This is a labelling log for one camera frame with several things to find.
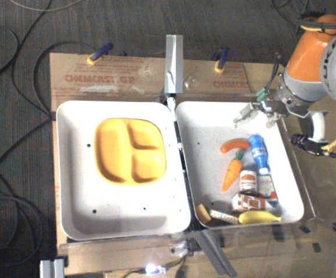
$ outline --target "box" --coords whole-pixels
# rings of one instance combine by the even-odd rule
[[[74,240],[163,235],[185,231],[197,220],[195,207],[227,213],[239,192],[239,178],[221,193],[222,180],[235,150],[221,153],[231,139],[260,134],[268,150],[282,222],[304,214],[300,192],[279,129],[268,129],[262,112],[234,127],[247,103],[183,101],[175,111],[158,102],[67,101],[57,110],[60,165],[61,225]],[[92,144],[97,125],[105,119],[147,120],[162,134],[166,172],[148,185],[115,185],[97,172]],[[243,168],[254,168],[250,150]],[[226,225],[208,226],[209,229]]]

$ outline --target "blue bottle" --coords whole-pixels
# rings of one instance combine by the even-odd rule
[[[261,135],[252,135],[249,137],[249,143],[253,159],[259,166],[259,173],[261,175],[269,174],[269,169],[267,167],[268,155],[264,145],[264,139]]]

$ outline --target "blue clamp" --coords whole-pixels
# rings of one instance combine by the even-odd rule
[[[98,61],[101,60],[102,56],[104,54],[108,54],[110,50],[114,47],[114,44],[112,43],[107,43],[100,49],[96,50],[93,54],[91,54],[89,57],[87,57],[87,62],[88,64],[94,65]]]
[[[228,46],[221,47],[212,56],[212,61],[216,61],[216,65],[215,65],[216,72],[224,71],[224,64],[227,61],[228,51],[229,51]]]

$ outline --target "can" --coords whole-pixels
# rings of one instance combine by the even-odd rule
[[[258,194],[256,172],[250,170],[242,170],[239,175],[240,193],[248,196],[256,196]]]

